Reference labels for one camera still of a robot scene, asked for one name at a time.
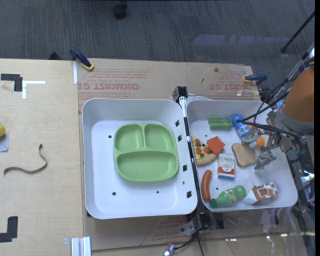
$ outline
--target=green bottle cap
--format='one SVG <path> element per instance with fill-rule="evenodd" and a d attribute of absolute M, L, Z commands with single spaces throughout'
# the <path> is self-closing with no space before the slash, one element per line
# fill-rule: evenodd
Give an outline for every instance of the green bottle cap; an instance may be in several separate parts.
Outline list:
<path fill-rule="evenodd" d="M 210 207 L 212 207 L 212 208 L 216 208 L 217 207 L 217 201 L 216 201 L 216 199 L 210 199 L 209 200 L 209 205 L 210 205 Z"/>

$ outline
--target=bread slice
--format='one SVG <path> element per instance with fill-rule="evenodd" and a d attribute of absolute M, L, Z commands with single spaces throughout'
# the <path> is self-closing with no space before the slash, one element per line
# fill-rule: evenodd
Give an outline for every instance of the bread slice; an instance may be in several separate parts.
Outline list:
<path fill-rule="evenodd" d="M 252 165 L 257 160 L 252 148 L 247 143 L 234 143 L 231 149 L 235 155 L 237 164 L 241 167 Z"/>

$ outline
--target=sausage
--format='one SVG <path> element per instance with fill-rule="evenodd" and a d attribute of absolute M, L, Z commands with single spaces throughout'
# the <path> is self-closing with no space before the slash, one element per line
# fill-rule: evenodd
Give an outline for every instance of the sausage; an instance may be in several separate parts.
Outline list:
<path fill-rule="evenodd" d="M 212 172 L 210 170 L 206 170 L 202 176 L 201 181 L 201 194 L 204 200 L 210 200 L 210 192 L 209 192 L 209 181 L 211 179 Z"/>

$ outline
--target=black wheel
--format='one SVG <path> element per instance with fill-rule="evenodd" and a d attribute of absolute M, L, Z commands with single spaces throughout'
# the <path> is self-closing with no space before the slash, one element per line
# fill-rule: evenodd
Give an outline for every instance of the black wheel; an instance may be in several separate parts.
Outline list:
<path fill-rule="evenodd" d="M 113 14 L 117 19 L 122 19 L 126 16 L 127 12 L 122 4 L 117 4 L 113 7 Z"/>

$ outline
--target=soda bottle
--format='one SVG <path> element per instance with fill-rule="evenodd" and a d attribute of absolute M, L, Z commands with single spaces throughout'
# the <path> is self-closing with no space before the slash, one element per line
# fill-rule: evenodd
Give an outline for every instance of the soda bottle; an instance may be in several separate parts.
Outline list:
<path fill-rule="evenodd" d="M 229 205 L 236 201 L 244 199 L 246 196 L 246 189 L 241 185 L 237 185 L 233 188 L 221 192 L 217 198 L 210 199 L 209 205 L 212 208 L 216 208 L 219 205 Z"/>

